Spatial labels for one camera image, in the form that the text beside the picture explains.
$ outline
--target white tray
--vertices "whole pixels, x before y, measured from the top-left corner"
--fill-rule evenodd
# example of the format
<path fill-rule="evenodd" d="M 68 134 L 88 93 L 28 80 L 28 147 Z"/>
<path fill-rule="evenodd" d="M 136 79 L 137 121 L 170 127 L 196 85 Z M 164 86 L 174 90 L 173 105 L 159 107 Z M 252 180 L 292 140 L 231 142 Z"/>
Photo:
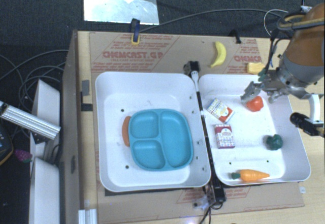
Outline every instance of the white tray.
<path fill-rule="evenodd" d="M 261 91 L 264 107 L 258 112 L 251 112 L 240 101 L 240 95 L 251 81 L 257 82 L 257 76 L 216 74 L 204 75 L 199 80 L 205 109 L 213 99 L 218 98 L 235 112 L 228 122 L 232 126 L 235 148 L 218 149 L 214 125 L 221 122 L 205 111 L 218 178 L 231 186 L 306 180 L 310 175 L 310 164 L 299 130 L 289 121 L 293 111 L 288 96 L 270 104 L 266 93 Z M 271 151 L 265 146 L 265 139 L 274 134 L 282 137 L 283 146 Z M 252 183 L 233 180 L 230 174 L 241 169 L 266 172 L 270 177 Z"/>
<path fill-rule="evenodd" d="M 105 72 L 95 83 L 99 128 L 100 178 L 111 191 L 190 188 L 211 177 L 197 95 L 192 80 L 182 74 Z M 173 171 L 147 171 L 133 161 L 124 145 L 126 116 L 146 109 L 174 109 L 189 124 L 193 160 Z"/>

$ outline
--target table surface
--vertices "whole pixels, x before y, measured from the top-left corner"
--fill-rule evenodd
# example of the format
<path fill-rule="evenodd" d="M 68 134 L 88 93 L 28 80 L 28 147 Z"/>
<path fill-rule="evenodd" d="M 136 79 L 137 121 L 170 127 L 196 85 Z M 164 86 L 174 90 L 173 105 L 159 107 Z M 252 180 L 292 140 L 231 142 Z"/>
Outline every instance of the table surface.
<path fill-rule="evenodd" d="M 266 62 L 268 58 L 268 51 L 270 46 L 269 39 L 256 39 L 259 51 L 261 53 L 262 61 Z M 281 41 L 278 45 L 277 52 L 282 53 L 287 46 L 287 41 Z M 79 48 L 79 74 L 80 78 L 87 78 L 88 75 L 84 75 L 86 71 L 90 71 L 89 62 L 86 61 L 88 55 L 82 52 L 82 48 Z M 277 66 L 278 59 L 273 59 L 274 66 Z M 314 93 L 323 93 L 324 90 L 324 78 L 322 78 L 317 85 L 312 85 L 307 88 L 307 91 Z M 309 115 L 309 103 L 308 101 L 298 100 L 295 97 L 290 96 L 290 103 L 293 111 L 297 111 L 302 114 Z M 321 120 L 324 121 L 324 99 L 321 99 Z M 82 132 L 87 135 L 89 129 L 84 127 Z M 254 223 L 324 223 L 325 219 L 325 165 L 324 165 L 324 138 L 310 137 L 301 131 L 303 143 L 309 158 L 311 165 L 311 175 L 309 179 L 300 183 L 301 187 L 304 187 L 306 193 L 303 194 L 305 202 L 304 207 L 299 208 L 287 208 L 280 210 L 266 210 L 255 211 L 245 213 L 232 213 L 232 214 L 218 214 L 211 217 L 211 223 L 236 223 L 236 224 L 254 224 Z M 94 161 L 89 160 L 85 162 L 91 166 Z M 95 188 L 93 180 L 84 180 L 84 185 Z M 85 191 L 85 196 L 91 198 L 91 189 Z M 133 222 L 143 224 L 176 224 L 176 223 L 199 223 L 202 217 L 189 217 L 178 219 L 164 219 L 144 222 Z M 206 218 L 205 223 L 209 222 L 209 217 Z"/>

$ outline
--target black device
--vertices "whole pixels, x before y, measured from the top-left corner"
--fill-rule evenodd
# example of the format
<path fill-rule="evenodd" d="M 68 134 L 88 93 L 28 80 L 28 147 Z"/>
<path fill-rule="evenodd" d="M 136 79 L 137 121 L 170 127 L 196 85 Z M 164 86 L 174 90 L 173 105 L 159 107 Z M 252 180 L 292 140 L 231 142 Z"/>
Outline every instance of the black device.
<path fill-rule="evenodd" d="M 7 130 L 0 124 L 0 165 L 2 165 L 13 153 L 14 146 Z"/>

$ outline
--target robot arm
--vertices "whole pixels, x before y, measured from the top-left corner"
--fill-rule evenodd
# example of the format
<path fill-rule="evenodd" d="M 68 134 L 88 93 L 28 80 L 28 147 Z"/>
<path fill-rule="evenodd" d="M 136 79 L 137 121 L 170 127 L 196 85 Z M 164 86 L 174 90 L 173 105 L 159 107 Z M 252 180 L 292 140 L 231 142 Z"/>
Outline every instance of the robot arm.
<path fill-rule="evenodd" d="M 299 22 L 292 19 L 303 17 Z M 294 14 L 278 22 L 279 30 L 296 30 L 287 49 L 281 56 L 279 67 L 269 70 L 270 60 L 275 52 L 274 38 L 271 39 L 270 56 L 267 66 L 259 73 L 259 83 L 251 82 L 241 96 L 246 104 L 261 90 L 275 102 L 282 95 L 292 94 L 299 99 L 309 100 L 311 115 L 294 113 L 291 122 L 306 133 L 315 136 L 323 133 L 323 122 L 319 121 L 319 98 L 323 95 L 308 93 L 305 88 L 317 83 L 324 76 L 324 3 L 312 8 L 306 15 Z"/>

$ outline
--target red tomato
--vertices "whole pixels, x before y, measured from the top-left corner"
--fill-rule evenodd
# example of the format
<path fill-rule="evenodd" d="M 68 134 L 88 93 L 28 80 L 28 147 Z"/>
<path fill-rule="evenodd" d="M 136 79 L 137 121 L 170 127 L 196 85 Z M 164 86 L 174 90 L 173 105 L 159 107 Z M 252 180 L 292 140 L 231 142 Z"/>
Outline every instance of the red tomato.
<path fill-rule="evenodd" d="M 260 96 L 257 96 L 253 98 L 251 101 L 248 101 L 246 103 L 246 106 L 250 111 L 256 112 L 256 111 L 260 111 L 264 105 L 263 105 L 262 98 Z"/>

